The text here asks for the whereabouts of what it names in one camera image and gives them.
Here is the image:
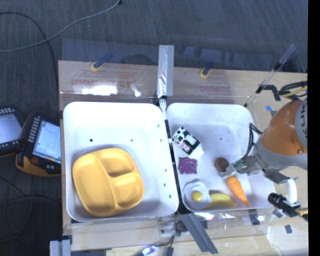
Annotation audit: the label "black cylinder on white bracket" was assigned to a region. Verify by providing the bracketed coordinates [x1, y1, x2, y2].
[267, 175, 302, 218]

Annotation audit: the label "white plastic tray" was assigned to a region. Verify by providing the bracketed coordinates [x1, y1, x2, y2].
[165, 102, 278, 214]
[62, 101, 180, 223]

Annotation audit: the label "orange carrot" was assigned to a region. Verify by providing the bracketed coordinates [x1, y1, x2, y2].
[226, 175, 250, 208]

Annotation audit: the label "black and white carton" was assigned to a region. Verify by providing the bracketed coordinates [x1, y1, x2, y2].
[170, 126, 205, 159]

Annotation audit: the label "white and yellow fried egg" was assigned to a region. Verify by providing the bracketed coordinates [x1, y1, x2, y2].
[183, 180, 212, 211]

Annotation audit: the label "brown doughnut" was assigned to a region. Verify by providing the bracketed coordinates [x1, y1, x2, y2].
[214, 156, 230, 173]

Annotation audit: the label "yellow banana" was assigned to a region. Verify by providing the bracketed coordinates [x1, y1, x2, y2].
[202, 192, 238, 211]

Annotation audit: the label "yellow divided plate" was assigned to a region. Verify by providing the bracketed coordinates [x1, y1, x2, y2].
[71, 147, 146, 218]

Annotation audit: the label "brown cardboard board red print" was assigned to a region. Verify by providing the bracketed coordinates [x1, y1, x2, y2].
[57, 59, 309, 254]

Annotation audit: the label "purple grapes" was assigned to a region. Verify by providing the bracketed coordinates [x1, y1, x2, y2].
[177, 156, 199, 175]

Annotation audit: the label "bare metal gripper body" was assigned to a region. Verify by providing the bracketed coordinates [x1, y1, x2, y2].
[234, 154, 266, 176]

